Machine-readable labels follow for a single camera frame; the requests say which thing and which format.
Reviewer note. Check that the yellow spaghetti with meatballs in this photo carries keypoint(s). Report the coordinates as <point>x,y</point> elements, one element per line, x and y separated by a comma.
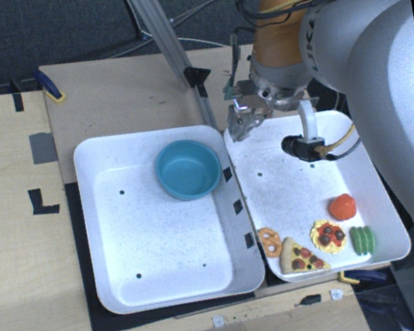
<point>328,237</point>

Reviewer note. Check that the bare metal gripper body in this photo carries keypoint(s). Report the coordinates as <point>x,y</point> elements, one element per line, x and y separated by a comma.
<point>278,99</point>

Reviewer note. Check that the white plastic tray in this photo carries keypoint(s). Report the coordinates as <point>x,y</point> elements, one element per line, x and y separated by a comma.
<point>294,197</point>
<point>154,227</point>

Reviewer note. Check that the orange tomato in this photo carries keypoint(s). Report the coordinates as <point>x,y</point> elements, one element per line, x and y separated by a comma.
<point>342,207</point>

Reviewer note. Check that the brown pretzel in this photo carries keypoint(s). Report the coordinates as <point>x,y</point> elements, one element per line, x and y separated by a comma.
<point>270,242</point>

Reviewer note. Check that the blue bowl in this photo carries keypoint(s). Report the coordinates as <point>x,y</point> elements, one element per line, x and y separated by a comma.
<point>188,171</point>

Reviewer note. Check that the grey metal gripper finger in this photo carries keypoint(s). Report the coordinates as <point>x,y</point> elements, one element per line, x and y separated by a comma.
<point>235,129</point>
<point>252,121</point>

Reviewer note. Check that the pale wood board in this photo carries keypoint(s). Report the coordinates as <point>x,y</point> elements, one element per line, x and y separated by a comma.
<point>118,97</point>

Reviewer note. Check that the black cylinder on white bracket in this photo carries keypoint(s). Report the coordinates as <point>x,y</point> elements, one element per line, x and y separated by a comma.
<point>307,147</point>

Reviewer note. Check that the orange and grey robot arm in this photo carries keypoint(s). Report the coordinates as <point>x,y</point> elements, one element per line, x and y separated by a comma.
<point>378,67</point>

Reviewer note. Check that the pizza slice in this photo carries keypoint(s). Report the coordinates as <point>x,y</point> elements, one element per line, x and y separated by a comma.
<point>296,259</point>

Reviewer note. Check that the green ribbed vegetable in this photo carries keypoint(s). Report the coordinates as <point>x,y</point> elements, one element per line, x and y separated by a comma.
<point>363,240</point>

